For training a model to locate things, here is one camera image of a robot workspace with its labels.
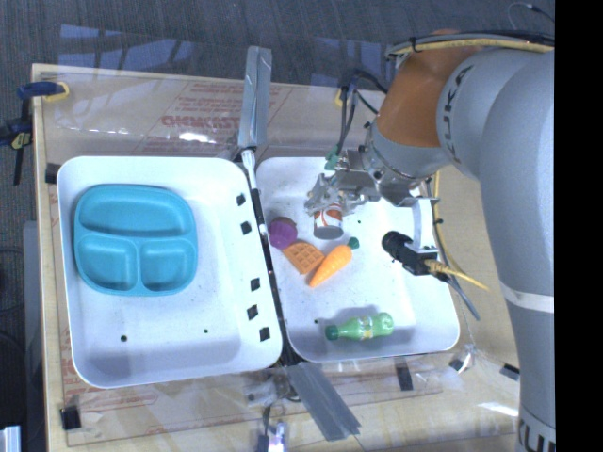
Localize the brown cardboard board red print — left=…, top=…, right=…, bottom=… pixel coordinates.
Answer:
left=37, top=75, right=519, bottom=447

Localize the green plastic bottle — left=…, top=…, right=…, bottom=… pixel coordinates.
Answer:
left=324, top=312, right=396, bottom=343

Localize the orange waffle biscuit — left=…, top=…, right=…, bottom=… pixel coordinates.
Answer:
left=282, top=239, right=327, bottom=276

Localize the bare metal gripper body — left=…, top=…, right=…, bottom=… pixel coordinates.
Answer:
left=324, top=147, right=429, bottom=208

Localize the red and white can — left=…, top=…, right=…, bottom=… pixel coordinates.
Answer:
left=312, top=202, right=346, bottom=241

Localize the blue divided plate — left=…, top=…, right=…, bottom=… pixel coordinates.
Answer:
left=72, top=183, right=200, bottom=298

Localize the white plastic tray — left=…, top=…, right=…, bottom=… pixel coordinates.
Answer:
left=56, top=154, right=285, bottom=390
left=254, top=155, right=462, bottom=364

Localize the orange carrot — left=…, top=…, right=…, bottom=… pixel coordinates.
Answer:
left=308, top=235, right=361, bottom=289

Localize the black cylinder on white bracket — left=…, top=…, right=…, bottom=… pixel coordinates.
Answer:
left=381, top=195, right=442, bottom=277

